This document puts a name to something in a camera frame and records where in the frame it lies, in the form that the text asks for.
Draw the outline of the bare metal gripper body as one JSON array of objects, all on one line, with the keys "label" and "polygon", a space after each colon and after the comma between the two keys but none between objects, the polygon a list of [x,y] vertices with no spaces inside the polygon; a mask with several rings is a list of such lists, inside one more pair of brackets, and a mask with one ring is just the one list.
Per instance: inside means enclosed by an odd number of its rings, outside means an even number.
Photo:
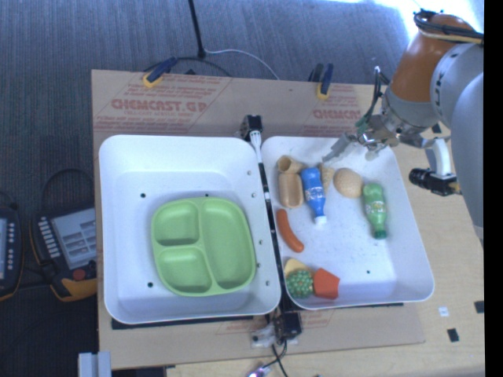
[{"label": "bare metal gripper body", "polygon": [[424,128],[410,125],[393,114],[370,115],[357,122],[356,141],[368,150],[381,150],[398,144],[423,148],[423,131]]}]

